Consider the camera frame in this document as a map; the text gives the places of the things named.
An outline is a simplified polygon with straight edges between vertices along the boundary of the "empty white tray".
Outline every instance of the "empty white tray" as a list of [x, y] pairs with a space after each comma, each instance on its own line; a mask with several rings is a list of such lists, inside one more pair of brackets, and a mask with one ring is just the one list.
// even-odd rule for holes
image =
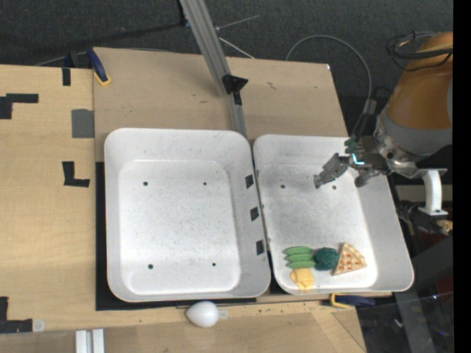
[[255, 297], [270, 282], [252, 153], [232, 131], [105, 141], [107, 278], [127, 302]]
[[[414, 281], [410, 257], [395, 212], [387, 179], [371, 178], [357, 188], [358, 172], [316, 189], [314, 174], [346, 138], [265, 135], [254, 143], [258, 189], [275, 279], [291, 294], [401, 291]], [[366, 268], [333, 276], [312, 268], [314, 287], [291, 281], [283, 250], [292, 246], [339, 249], [345, 242], [366, 259]]]

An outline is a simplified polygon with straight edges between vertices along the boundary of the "white ball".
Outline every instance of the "white ball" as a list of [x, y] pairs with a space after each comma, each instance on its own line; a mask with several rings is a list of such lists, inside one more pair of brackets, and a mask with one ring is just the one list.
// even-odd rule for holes
[[212, 327], [219, 320], [219, 309], [213, 302], [201, 301], [186, 310], [186, 317], [198, 327]]

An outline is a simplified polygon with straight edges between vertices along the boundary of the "wooden table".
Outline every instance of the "wooden table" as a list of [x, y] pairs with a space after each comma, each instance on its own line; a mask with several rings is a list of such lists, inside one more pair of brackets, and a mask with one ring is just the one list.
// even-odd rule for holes
[[[61, 68], [0, 65], [0, 96], [39, 95], [39, 103], [14, 103], [12, 119], [0, 119], [0, 296], [10, 297], [9, 319], [43, 320], [46, 331], [131, 326], [126, 333], [132, 335], [141, 333], [138, 326], [165, 329], [163, 324], [187, 329], [184, 310], [175, 307], [95, 311], [95, 162], [102, 161], [106, 134], [120, 126], [230, 129], [227, 100], [216, 94], [199, 55], [96, 52], [112, 78], [108, 88], [88, 69], [71, 69], [71, 84], [64, 85]], [[266, 133], [347, 135], [326, 65], [228, 60], [233, 74], [249, 79], [242, 99], [251, 142]], [[72, 137], [72, 110], [80, 109], [94, 110], [95, 138]], [[64, 161], [74, 161], [74, 176], [89, 179], [87, 188], [64, 185]], [[345, 352], [340, 348], [348, 341], [355, 346], [349, 352], [363, 351], [354, 310], [348, 312], [356, 340], [334, 316], [337, 309], [314, 300], [326, 296], [303, 302], [283, 297], [266, 294], [257, 304], [227, 306], [228, 324], [221, 322], [215, 333], [226, 335], [230, 323], [235, 330], [273, 324], [288, 331], [289, 318], [273, 318], [299, 314], [327, 336], [332, 352]]]

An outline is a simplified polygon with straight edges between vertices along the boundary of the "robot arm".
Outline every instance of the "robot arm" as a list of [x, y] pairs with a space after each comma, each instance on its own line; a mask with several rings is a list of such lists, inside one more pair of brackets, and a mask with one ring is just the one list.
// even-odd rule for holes
[[[427, 39], [418, 51], [400, 52], [405, 44], [417, 38]], [[362, 135], [367, 120], [375, 113], [375, 102], [369, 100], [352, 136], [345, 142], [346, 155], [335, 153], [323, 166], [323, 171], [314, 175], [314, 184], [319, 188], [340, 177], [349, 167], [358, 171], [357, 187], [366, 185], [371, 177], [391, 172], [409, 179], [422, 178], [426, 190], [425, 206], [398, 207], [399, 215], [405, 220], [412, 213], [431, 216], [434, 227], [425, 229], [436, 228], [448, 233], [449, 224], [443, 228], [440, 227], [443, 223], [435, 223], [447, 215], [441, 209], [440, 182], [446, 169], [419, 169], [416, 163], [452, 143], [453, 33], [413, 33], [396, 39], [390, 45], [389, 53], [394, 61], [397, 58], [410, 61], [377, 117], [373, 136]]]

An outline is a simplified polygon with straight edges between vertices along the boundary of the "toy pizza slice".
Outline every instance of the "toy pizza slice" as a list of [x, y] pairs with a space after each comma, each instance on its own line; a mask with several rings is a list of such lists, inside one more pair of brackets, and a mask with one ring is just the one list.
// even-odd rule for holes
[[333, 274], [344, 274], [366, 267], [366, 261], [355, 247], [344, 243], [340, 250], [340, 258]]

